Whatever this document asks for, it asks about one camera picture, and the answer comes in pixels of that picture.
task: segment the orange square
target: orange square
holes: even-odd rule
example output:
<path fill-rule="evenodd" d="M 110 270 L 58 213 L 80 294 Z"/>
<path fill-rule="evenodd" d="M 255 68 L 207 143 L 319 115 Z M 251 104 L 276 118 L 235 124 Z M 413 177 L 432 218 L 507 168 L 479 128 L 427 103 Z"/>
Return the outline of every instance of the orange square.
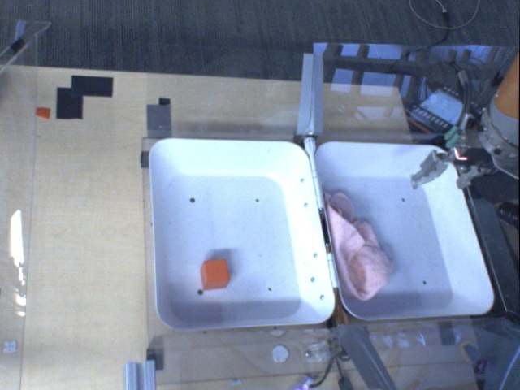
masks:
<path fill-rule="evenodd" d="M 42 117 L 43 119 L 50 119 L 50 108 L 38 107 L 36 109 L 36 115 L 38 117 Z"/>
<path fill-rule="evenodd" d="M 225 288 L 229 283 L 228 262 L 225 258 L 204 261 L 201 277 L 204 290 Z"/>

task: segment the pink towel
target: pink towel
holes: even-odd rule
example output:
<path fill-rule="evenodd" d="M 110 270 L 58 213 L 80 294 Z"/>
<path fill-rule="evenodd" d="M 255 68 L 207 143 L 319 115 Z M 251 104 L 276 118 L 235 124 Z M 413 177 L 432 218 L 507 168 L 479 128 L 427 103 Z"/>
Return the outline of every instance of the pink towel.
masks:
<path fill-rule="evenodd" d="M 327 214 L 340 282 L 355 297 L 368 301 L 388 283 L 392 262 L 370 224 L 354 217 L 349 197 L 337 193 L 327 198 Z"/>

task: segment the wooden surface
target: wooden surface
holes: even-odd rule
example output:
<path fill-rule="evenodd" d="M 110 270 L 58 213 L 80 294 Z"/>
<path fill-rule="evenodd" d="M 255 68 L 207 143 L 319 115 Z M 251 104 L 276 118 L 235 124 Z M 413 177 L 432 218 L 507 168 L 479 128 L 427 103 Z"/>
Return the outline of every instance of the wooden surface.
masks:
<path fill-rule="evenodd" d="M 114 77 L 114 96 L 85 97 L 82 120 L 56 120 L 56 88 L 70 87 L 74 74 Z M 261 132 L 271 125 L 278 135 L 290 137 L 299 90 L 294 82 L 39 69 L 38 106 L 52 113 L 50 120 L 37 120 L 22 389 L 121 389 L 125 362 L 144 359 L 148 320 L 140 153 L 146 104 L 171 98 L 177 129 L 197 133 L 201 121 L 214 124 L 217 132 Z M 405 122 L 397 127 L 404 131 Z M 351 363 L 348 368 L 353 371 Z M 466 374 L 469 367 L 460 363 L 457 368 Z M 404 383 L 415 379 L 417 369 L 407 373 L 395 366 L 391 372 Z M 285 389 L 295 378 L 160 388 Z M 333 372 L 323 388 L 334 388 L 337 380 Z M 353 382 L 361 383 L 355 372 Z"/>

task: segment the white tray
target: white tray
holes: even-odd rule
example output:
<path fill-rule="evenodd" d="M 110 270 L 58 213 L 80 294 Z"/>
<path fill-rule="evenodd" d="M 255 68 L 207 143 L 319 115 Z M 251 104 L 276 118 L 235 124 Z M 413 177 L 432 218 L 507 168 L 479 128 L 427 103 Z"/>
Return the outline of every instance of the white tray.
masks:
<path fill-rule="evenodd" d="M 306 153 L 288 142 L 166 139 L 150 152 L 157 310 L 179 330 L 316 324 L 334 293 Z M 231 281 L 199 269 L 226 258 Z"/>
<path fill-rule="evenodd" d="M 330 142 L 318 148 L 325 193 L 346 193 L 357 217 L 374 228 L 393 260 L 387 286 L 369 301 L 340 290 L 361 319 L 410 319 L 488 312 L 494 294 L 457 172 L 417 189 L 410 176 L 431 152 L 427 145 Z"/>

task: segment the black floor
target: black floor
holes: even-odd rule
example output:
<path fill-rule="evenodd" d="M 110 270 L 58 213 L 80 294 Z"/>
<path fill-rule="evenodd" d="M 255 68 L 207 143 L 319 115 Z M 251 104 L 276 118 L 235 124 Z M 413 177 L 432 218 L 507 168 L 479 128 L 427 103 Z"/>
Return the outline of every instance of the black floor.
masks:
<path fill-rule="evenodd" d="M 122 71 L 299 79 L 315 42 L 425 44 L 444 32 L 409 0 L 0 0 L 0 18 L 48 20 L 40 63 Z M 440 0 L 451 25 L 477 0 Z M 520 0 L 482 0 L 446 42 L 518 46 Z M 439 7 L 418 11 L 441 23 Z"/>

